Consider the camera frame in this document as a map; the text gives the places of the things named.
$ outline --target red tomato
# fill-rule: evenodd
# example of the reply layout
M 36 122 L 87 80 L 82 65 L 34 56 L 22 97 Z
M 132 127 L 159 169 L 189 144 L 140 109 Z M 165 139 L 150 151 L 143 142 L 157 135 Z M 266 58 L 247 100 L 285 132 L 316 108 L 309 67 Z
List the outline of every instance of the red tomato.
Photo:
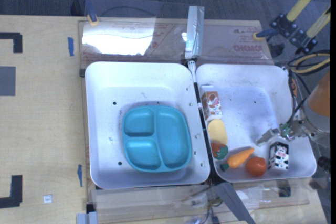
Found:
M 253 176 L 262 176 L 266 171 L 265 159 L 261 157 L 252 157 L 247 161 L 246 169 Z

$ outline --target toy carrot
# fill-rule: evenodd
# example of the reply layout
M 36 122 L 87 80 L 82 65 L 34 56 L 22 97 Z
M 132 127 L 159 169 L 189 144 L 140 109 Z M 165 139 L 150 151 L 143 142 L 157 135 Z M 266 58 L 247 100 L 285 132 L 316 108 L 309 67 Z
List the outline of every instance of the toy carrot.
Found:
M 249 148 L 244 151 L 240 151 L 236 154 L 231 155 L 227 159 L 227 163 L 221 164 L 220 169 L 222 171 L 226 171 L 229 167 L 231 168 L 237 168 L 239 165 L 241 165 L 244 161 L 247 160 L 247 158 L 253 153 L 254 148 Z

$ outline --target white tray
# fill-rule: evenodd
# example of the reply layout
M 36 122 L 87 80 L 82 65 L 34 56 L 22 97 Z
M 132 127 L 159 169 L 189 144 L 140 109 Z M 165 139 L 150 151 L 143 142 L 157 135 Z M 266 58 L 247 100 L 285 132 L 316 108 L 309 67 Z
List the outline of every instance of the white tray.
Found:
M 199 184 L 209 160 L 191 73 L 176 63 L 94 62 L 85 72 L 90 173 L 103 189 Z M 121 121 L 135 106 L 169 105 L 184 114 L 192 145 L 189 164 L 174 172 L 146 173 L 125 157 Z
M 263 157 L 267 163 L 269 145 L 258 147 L 255 141 L 270 128 L 285 123 L 292 113 L 287 72 L 277 66 L 206 64 L 198 67 L 196 79 L 199 87 L 211 84 L 218 91 L 229 153 L 254 147 L 253 155 Z M 281 141 L 289 145 L 288 171 L 266 171 L 260 177 L 253 177 L 244 165 L 223 172 L 219 165 L 225 160 L 214 160 L 216 171 L 229 182 L 312 176 L 316 171 L 316 160 L 309 138 Z

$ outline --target orange object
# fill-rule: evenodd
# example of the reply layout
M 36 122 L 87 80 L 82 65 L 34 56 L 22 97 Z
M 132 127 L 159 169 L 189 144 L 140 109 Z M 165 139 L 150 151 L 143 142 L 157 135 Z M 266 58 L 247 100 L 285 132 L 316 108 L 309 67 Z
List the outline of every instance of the orange object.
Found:
M 330 70 L 324 74 L 309 95 L 308 106 L 315 113 L 330 117 Z
M 252 157 L 247 161 L 246 169 L 253 176 L 262 176 L 266 171 L 266 161 L 261 157 Z
M 298 87 L 296 86 L 296 83 L 295 83 L 295 81 L 294 81 L 294 79 L 292 79 L 292 89 L 293 89 L 293 94 L 294 94 L 294 96 L 296 97 L 296 96 L 298 96 Z
M 253 151 L 254 148 L 252 147 L 247 150 L 233 154 L 227 159 L 227 164 L 231 168 L 237 168 L 239 165 L 241 165 L 244 161 L 247 160 L 247 158 L 253 153 Z

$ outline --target toy tomato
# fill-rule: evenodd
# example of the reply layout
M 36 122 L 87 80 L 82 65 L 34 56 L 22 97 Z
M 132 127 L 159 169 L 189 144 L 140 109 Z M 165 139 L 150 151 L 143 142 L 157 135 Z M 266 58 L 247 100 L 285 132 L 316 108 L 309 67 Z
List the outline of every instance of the toy tomato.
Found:
M 228 148 L 224 144 L 211 143 L 211 151 L 214 158 L 224 159 L 228 152 Z
M 262 176 L 266 171 L 265 159 L 261 157 L 252 157 L 247 161 L 246 169 L 253 176 Z

